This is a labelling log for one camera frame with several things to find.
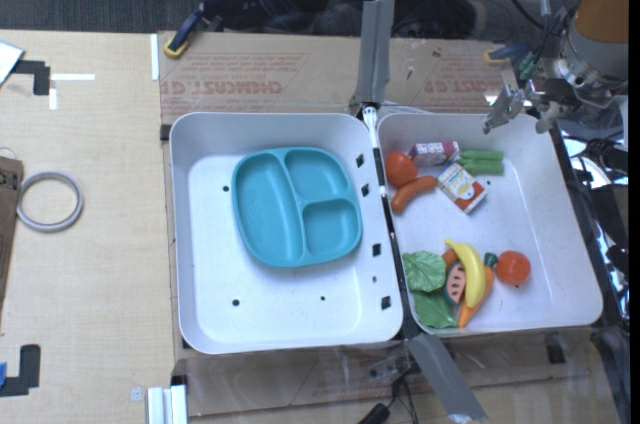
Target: wooden table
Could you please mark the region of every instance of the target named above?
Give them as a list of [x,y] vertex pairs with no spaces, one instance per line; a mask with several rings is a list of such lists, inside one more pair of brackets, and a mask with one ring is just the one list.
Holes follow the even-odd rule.
[[[144,395],[167,386],[174,328],[160,99],[152,80],[149,35],[0,31],[0,39],[44,61],[59,81],[57,109],[12,75],[0,90],[0,146],[24,162],[25,175],[59,170],[85,199],[71,228],[43,234],[18,222],[0,322],[0,362],[18,375],[20,347],[38,344],[39,386],[0,398],[0,422],[145,422]],[[28,193],[25,209],[42,220],[73,205],[52,183]],[[573,353],[584,369],[561,379],[477,389],[491,422],[616,422],[600,357],[587,341]],[[414,397],[421,422],[451,422],[432,393]],[[210,416],[216,423],[357,422],[375,403]],[[388,422],[409,422],[399,404]]]

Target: tomato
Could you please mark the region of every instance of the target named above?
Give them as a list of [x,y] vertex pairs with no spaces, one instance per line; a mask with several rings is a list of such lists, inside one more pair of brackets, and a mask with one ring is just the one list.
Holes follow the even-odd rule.
[[384,163],[384,170],[389,182],[398,188],[418,176],[418,166],[402,152],[391,152]]
[[531,262],[524,253],[506,250],[498,255],[495,270],[502,283],[519,287],[531,276]]

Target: yellow banana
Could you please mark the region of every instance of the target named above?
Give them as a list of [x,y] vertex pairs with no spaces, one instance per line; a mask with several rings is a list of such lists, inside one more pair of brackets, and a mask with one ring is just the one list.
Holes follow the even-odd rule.
[[464,266],[467,275],[467,285],[464,289],[464,301],[468,307],[475,307],[484,296],[486,275],[482,259],[473,246],[466,243],[456,243],[447,238],[445,244],[456,252],[458,259]]

